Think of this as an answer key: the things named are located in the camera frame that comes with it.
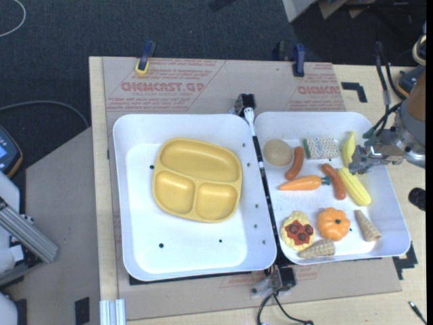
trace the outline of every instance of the gray carpet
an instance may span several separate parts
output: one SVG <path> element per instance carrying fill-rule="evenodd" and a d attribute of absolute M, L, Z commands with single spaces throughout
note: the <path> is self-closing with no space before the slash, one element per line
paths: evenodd
<path fill-rule="evenodd" d="M 282 0 L 18 0 L 26 19 L 0 37 L 0 109 L 56 100 L 90 121 L 89 56 L 141 55 L 147 39 L 161 58 L 271 60 L 280 41 L 302 43 L 306 61 L 373 64 L 380 40 L 394 65 L 415 65 L 411 45 L 426 21 L 426 0 L 379 0 L 378 11 L 351 18 L 344 9 L 324 20 L 319 6 L 289 23 Z M 0 35 L 22 19 L 0 0 Z M 0 110 L 0 124 L 19 143 L 22 168 L 85 129 L 73 111 L 39 104 Z"/>

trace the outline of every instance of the sausage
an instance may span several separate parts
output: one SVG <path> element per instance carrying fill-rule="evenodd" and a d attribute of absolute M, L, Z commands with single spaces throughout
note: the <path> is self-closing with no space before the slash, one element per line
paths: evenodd
<path fill-rule="evenodd" d="M 300 146 L 295 147 L 293 154 L 294 160 L 292 167 L 290 167 L 290 169 L 284 175 L 289 181 L 295 179 L 302 168 L 302 164 L 304 163 L 304 148 Z"/>
<path fill-rule="evenodd" d="M 346 198 L 346 187 L 338 172 L 330 164 L 323 164 L 322 171 L 331 178 L 336 198 L 338 200 L 344 200 Z"/>

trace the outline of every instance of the white tray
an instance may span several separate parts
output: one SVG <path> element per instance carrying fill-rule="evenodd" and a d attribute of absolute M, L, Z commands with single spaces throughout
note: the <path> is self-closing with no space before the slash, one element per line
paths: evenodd
<path fill-rule="evenodd" d="M 151 166 L 172 138 L 199 139 L 237 154 L 240 203 L 221 223 L 175 217 L 152 196 Z M 267 269 L 277 248 L 246 121 L 232 114 L 128 114 L 113 128 L 123 261 L 134 278 L 166 280 Z"/>
<path fill-rule="evenodd" d="M 257 116 L 255 127 L 261 148 L 270 139 L 282 139 L 294 148 L 301 146 L 304 138 L 332 137 L 341 151 L 348 139 L 349 131 L 355 131 L 356 143 L 363 144 L 362 135 L 371 128 L 371 124 L 364 116 L 354 112 L 264 112 Z M 324 177 L 325 174 L 320 169 L 323 163 L 329 163 L 336 169 L 343 165 L 341 156 L 332 160 L 305 159 L 299 176 L 317 174 Z M 367 207 L 358 207 L 349 195 L 344 200 L 335 199 L 332 186 L 320 186 L 319 189 L 311 191 L 278 190 L 277 187 L 287 181 L 284 173 L 292 164 L 287 167 L 276 167 L 264 160 L 264 165 L 278 231 L 284 220 L 295 210 L 305 212 L 314 228 L 317 228 L 319 212 L 325 207 L 344 210 L 351 222 L 348 235 L 336 242 L 336 254 L 331 257 L 302 259 L 281 239 L 279 233 L 281 249 L 290 261 L 308 265 L 371 259 L 402 255 L 409 249 L 410 237 L 407 226 L 385 166 L 373 167 L 370 172 L 359 175 L 372 201 Z M 382 237 L 378 241 L 364 241 L 355 219 L 355 209 L 363 210 L 381 231 Z M 321 238 L 316 230 L 315 240 Z"/>

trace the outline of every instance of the toy ice cream cone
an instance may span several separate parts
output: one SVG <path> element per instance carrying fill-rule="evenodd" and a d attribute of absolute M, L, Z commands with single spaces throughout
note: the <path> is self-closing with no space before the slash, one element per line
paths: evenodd
<path fill-rule="evenodd" d="M 334 255 L 336 246 L 333 240 L 320 240 L 314 242 L 308 248 L 299 252 L 300 257 L 321 257 L 324 255 Z"/>
<path fill-rule="evenodd" d="M 364 239 L 367 242 L 376 241 L 382 237 L 382 234 L 379 232 L 377 227 L 374 226 L 370 220 L 368 220 L 368 218 L 360 209 L 355 210 L 355 217 L 357 218 L 359 226 L 361 226 Z"/>

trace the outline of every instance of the blue clamp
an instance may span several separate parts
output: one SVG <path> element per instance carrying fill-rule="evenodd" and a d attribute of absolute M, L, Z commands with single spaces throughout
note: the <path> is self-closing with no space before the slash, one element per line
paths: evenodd
<path fill-rule="evenodd" d="M 293 75 L 295 77 L 303 77 L 305 48 L 301 43 L 297 43 L 295 47 L 293 47 L 293 59 L 295 61 L 293 64 Z"/>
<path fill-rule="evenodd" d="M 138 59 L 137 65 L 135 65 L 135 73 L 139 76 L 144 76 L 149 68 L 149 58 L 153 56 L 156 48 L 156 43 L 152 40 L 146 41 L 144 45 L 143 55 L 141 59 Z"/>

